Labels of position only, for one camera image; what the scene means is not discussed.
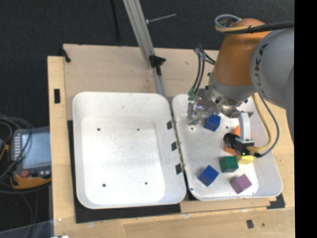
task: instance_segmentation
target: blue block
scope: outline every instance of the blue block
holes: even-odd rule
[[[208,165],[205,170],[198,176],[198,179],[207,187],[217,178],[218,172]]]
[[[211,115],[208,117],[205,121],[204,128],[210,129],[212,131],[216,131],[220,124],[220,116],[217,115]]]

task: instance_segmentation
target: white tray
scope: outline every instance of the white tray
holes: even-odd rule
[[[179,172],[170,106],[158,94],[82,92],[73,100],[77,196],[91,209],[176,204]]]
[[[239,125],[239,121],[220,114],[221,122],[215,132],[205,129],[201,123],[188,125],[186,123],[187,99],[187,95],[177,95],[172,101],[172,107],[191,193],[197,199],[204,201],[279,195],[282,191],[282,180],[272,153],[259,159],[255,158],[249,165],[239,164],[239,169],[235,172],[221,172],[219,160],[224,156],[232,156],[224,151],[223,137],[226,133],[232,132]],[[250,117],[251,138],[256,146],[265,145],[267,136],[252,98],[238,109],[254,112]],[[219,173],[208,187],[197,178],[207,165],[212,166]],[[246,174],[252,186],[237,194],[231,187],[230,181],[243,174]]]

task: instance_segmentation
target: red button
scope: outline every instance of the red button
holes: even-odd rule
[[[29,171],[27,171],[27,170],[21,171],[21,177],[28,177],[28,176],[29,176]]]

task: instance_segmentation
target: cube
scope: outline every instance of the cube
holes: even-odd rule
[[[220,167],[223,173],[231,173],[236,171],[239,166],[235,156],[225,156],[220,160]]]
[[[220,125],[220,120],[220,116],[211,115],[205,120],[204,128],[216,131]]]
[[[218,172],[208,165],[205,170],[198,176],[198,179],[205,185],[209,186],[217,178]]]
[[[252,185],[252,183],[245,174],[235,178],[230,182],[230,184],[237,194],[240,194],[242,191],[244,191]]]
[[[237,158],[237,162],[243,165],[248,165],[254,160],[254,156],[252,155],[245,155],[245,156],[237,155],[236,158]]]
[[[232,133],[240,136],[240,126],[238,125]],[[224,145],[224,151],[232,155],[237,155],[237,153],[227,145]]]

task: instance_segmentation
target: purple cube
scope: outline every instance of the purple cube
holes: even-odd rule
[[[220,120],[220,116],[211,115],[205,120],[204,128],[216,131],[220,125]]]
[[[218,172],[208,165],[205,170],[198,176],[198,179],[207,187],[217,178]]]
[[[244,191],[252,185],[252,183],[245,174],[235,178],[231,181],[230,184],[237,194],[240,194],[242,191]]]

